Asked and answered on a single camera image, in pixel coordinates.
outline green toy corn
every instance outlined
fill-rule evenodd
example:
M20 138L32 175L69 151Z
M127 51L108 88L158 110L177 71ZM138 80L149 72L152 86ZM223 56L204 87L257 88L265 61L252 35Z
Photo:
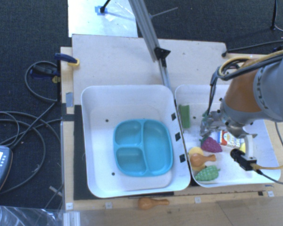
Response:
M216 166L208 166L205 169L201 170L196 176L197 181L211 181L216 179L219 176L218 169Z

